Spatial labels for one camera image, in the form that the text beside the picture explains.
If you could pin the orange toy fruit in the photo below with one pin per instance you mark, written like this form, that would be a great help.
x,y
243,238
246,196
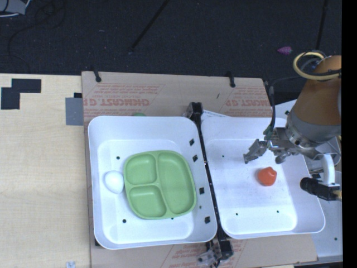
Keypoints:
x,y
267,176

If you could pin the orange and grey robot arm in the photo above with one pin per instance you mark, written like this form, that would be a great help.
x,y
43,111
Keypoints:
x,y
318,99

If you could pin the green round toy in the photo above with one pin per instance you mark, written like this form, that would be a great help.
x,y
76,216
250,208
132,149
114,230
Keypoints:
x,y
138,114

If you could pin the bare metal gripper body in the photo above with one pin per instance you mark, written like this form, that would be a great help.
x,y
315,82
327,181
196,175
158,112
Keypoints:
x,y
284,142

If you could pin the purple toy grapes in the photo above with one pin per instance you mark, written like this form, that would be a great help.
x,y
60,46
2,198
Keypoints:
x,y
285,50

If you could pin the brown cardboard board red print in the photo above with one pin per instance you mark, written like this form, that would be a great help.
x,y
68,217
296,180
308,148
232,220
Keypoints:
x,y
173,93

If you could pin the white plastic tray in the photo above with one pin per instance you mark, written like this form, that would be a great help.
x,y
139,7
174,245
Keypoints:
x,y
111,222
251,205

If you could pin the white egg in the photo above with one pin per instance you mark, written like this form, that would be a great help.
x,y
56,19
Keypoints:
x,y
114,181

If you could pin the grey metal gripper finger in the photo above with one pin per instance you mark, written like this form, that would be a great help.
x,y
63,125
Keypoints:
x,y
255,152
283,158

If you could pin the black cylinder on white bracket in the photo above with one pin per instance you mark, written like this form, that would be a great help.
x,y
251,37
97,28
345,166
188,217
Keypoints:
x,y
318,188

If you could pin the green divided plate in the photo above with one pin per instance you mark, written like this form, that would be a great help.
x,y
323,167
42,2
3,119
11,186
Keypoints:
x,y
160,184

